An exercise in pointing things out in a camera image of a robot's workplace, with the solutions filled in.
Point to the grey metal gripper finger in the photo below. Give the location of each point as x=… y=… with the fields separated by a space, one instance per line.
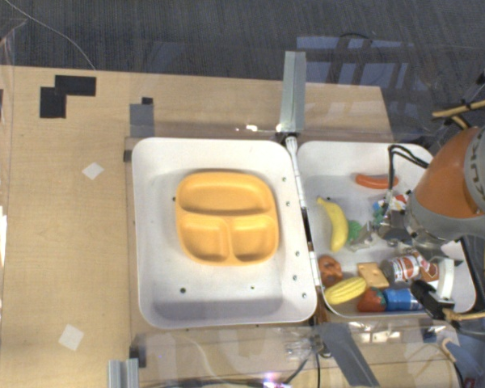
x=361 y=241
x=372 y=228

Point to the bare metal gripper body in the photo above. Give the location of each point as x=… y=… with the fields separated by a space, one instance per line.
x=396 y=226

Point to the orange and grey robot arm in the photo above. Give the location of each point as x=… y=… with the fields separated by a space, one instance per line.
x=448 y=184

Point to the green broccoli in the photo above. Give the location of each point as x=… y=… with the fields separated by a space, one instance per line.
x=354 y=229

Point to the blue red white packet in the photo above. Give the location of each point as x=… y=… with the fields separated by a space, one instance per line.
x=394 y=202

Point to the yellow banana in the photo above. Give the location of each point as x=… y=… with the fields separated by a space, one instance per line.
x=338 y=224

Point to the yellow cheese slice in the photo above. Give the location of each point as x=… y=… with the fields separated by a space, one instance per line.
x=372 y=275

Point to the red and white can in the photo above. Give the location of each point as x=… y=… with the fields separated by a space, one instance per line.
x=402 y=268

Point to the brown doughnut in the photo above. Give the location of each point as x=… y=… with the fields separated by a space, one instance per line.
x=329 y=270

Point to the orange sausage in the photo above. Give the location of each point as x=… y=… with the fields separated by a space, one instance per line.
x=372 y=181

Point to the yellow corn cob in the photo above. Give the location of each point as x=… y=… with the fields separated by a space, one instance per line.
x=345 y=290

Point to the brown and white carton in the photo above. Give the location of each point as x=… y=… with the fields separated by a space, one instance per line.
x=429 y=271

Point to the red strawberry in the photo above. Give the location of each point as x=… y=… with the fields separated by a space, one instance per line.
x=371 y=300

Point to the blue can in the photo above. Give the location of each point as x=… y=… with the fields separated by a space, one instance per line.
x=400 y=300

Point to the white plastic tray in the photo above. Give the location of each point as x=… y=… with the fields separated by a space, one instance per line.
x=226 y=297
x=331 y=168

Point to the orange divided plate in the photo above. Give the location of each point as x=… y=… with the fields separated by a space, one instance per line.
x=226 y=216

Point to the black cylinder on white bracket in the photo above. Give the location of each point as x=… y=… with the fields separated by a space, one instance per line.
x=430 y=297

